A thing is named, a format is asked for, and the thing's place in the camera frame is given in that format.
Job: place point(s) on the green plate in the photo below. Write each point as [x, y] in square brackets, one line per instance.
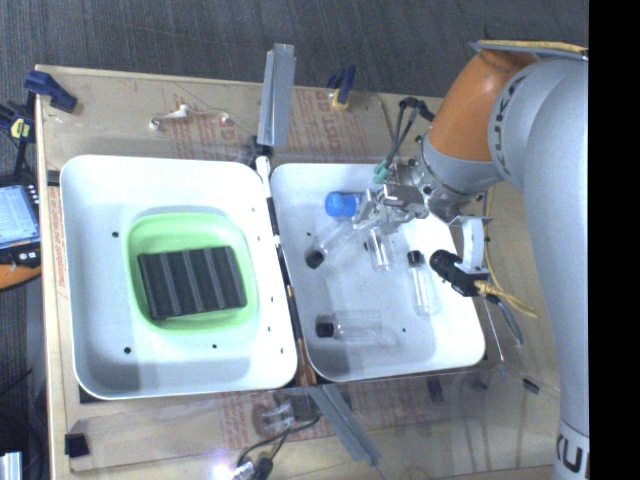
[192, 228]

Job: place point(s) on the clear bottle with blue cap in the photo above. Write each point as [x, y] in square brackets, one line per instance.
[339, 204]

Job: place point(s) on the clear bottle with black cap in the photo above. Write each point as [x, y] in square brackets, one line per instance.
[350, 329]
[320, 250]
[422, 288]

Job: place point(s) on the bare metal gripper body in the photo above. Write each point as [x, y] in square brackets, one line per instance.
[407, 195]

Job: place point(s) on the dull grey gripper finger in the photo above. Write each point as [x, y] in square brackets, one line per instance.
[385, 222]
[369, 204]

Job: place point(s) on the black cylinder on white bracket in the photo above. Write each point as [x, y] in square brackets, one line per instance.
[456, 272]

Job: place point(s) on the black ribbed rectangular tray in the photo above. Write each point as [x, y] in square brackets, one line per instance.
[192, 282]

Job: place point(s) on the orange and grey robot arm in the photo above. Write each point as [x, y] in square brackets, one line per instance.
[545, 178]

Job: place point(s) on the clear plastic bottle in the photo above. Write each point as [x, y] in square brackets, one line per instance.
[381, 255]

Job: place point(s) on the brown cardboard board, red print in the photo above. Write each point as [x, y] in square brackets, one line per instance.
[125, 113]

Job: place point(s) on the white plastic tray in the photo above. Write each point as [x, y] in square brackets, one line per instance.
[440, 338]
[100, 268]

